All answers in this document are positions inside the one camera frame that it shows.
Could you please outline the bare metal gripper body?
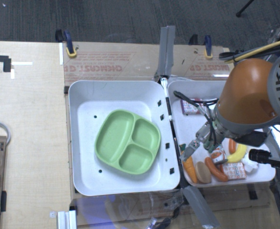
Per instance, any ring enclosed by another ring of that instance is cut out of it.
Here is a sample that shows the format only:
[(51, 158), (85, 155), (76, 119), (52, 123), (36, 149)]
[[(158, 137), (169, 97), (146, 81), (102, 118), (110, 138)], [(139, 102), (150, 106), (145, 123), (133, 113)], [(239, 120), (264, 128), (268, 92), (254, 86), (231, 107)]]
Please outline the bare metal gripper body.
[(220, 145), (224, 140), (224, 129), (217, 121), (206, 121), (195, 136), (203, 145)]

